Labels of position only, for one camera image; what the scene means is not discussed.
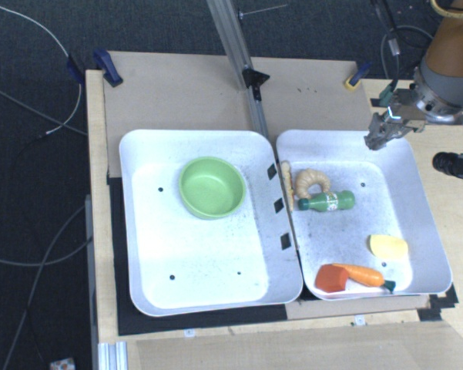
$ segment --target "white tray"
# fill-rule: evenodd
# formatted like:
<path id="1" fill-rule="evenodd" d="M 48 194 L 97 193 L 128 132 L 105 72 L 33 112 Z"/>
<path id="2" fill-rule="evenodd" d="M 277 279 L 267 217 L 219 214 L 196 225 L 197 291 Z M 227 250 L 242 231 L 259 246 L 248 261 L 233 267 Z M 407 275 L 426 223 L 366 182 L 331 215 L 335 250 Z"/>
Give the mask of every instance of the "white tray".
<path id="1" fill-rule="evenodd" d="M 247 131 L 135 130 L 119 145 L 129 287 L 144 314 L 164 316 L 284 304 L 303 287 L 275 156 Z M 201 220 L 184 207 L 179 172 L 215 156 L 243 175 L 247 196 L 233 215 Z"/>
<path id="2" fill-rule="evenodd" d="M 364 135 L 358 131 L 290 130 L 277 140 L 280 161 L 290 162 L 293 180 L 308 167 L 321 170 L 330 178 L 331 190 L 351 190 L 356 198 L 350 210 L 324 213 L 300 211 L 295 201 L 292 221 L 306 286 L 323 299 L 390 295 L 385 288 L 367 288 L 352 280 L 345 291 L 336 293 L 315 287 L 322 264 L 345 263 L 379 270 L 386 280 L 396 282 L 394 294 L 448 290 L 451 270 L 411 146 L 399 139 L 372 151 L 364 144 Z M 383 262 L 369 250 L 370 234 L 404 238 L 409 255 Z"/>

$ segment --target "green plate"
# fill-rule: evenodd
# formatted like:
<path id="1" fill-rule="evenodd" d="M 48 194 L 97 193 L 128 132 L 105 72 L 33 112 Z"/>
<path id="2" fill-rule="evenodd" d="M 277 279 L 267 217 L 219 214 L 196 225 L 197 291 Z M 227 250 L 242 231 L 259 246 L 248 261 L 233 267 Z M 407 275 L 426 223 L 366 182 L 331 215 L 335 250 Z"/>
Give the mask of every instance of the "green plate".
<path id="1" fill-rule="evenodd" d="M 206 156 L 188 162 L 179 175 L 179 193 L 188 211 L 203 219 L 226 217 L 240 208 L 247 192 L 235 166 Z"/>

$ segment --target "dark carpet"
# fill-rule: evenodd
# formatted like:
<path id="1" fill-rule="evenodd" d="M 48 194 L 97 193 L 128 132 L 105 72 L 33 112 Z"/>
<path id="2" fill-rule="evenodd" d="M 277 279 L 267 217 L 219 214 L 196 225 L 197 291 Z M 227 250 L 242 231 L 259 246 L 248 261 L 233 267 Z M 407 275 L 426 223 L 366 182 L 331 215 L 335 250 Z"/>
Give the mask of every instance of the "dark carpet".
<path id="1" fill-rule="evenodd" d="M 370 0 L 234 0 L 245 13 L 252 56 L 372 61 L 368 77 L 384 78 L 384 30 Z M 440 21 L 428 0 L 388 0 L 397 25 L 434 34 Z M 51 30 L 81 70 L 94 69 L 95 48 L 137 52 L 223 54 L 205 0 L 0 0 Z M 401 78 L 411 78 L 428 40 L 415 32 L 401 45 Z M 37 25 L 0 10 L 0 89 L 59 120 L 71 113 L 77 84 L 59 46 Z M 70 122 L 86 131 L 84 100 Z M 55 127 L 0 96 L 0 258 L 41 262 L 62 225 L 89 194 L 85 136 Z M 49 259 L 86 240 L 81 213 L 65 229 Z M 86 252 L 46 266 L 16 342 L 37 267 L 0 264 L 0 368 L 46 369 L 73 357 L 91 368 Z"/>

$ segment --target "orange carrot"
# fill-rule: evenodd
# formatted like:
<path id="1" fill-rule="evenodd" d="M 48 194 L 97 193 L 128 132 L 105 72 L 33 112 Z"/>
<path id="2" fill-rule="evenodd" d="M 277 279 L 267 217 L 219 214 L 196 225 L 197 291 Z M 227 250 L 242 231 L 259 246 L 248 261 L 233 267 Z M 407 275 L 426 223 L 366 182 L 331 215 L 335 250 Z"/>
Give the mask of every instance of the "orange carrot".
<path id="1" fill-rule="evenodd" d="M 357 266 L 355 264 L 333 263 L 333 265 L 346 269 L 349 278 L 368 287 L 385 286 L 391 292 L 395 288 L 395 282 L 386 281 L 382 273 L 373 268 Z"/>

